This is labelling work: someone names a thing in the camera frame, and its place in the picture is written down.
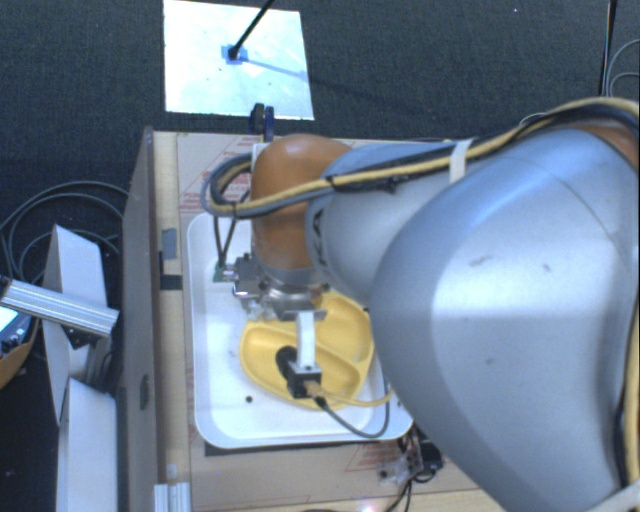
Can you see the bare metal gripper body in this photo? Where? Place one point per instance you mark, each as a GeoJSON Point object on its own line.
{"type": "Point", "coordinates": [280, 299]}

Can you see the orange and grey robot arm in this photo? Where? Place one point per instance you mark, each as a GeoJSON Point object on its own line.
{"type": "Point", "coordinates": [500, 300]}

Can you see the yellow divided plate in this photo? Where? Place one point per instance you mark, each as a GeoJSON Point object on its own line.
{"type": "Point", "coordinates": [340, 340]}

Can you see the white plastic tray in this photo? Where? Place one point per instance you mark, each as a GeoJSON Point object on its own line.
{"type": "Point", "coordinates": [220, 360]}

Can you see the brown cardboard board red print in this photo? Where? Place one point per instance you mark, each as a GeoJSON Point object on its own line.
{"type": "Point", "coordinates": [280, 475]}

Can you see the black cylinder on white bracket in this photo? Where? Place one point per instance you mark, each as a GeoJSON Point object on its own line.
{"type": "Point", "coordinates": [306, 340]}

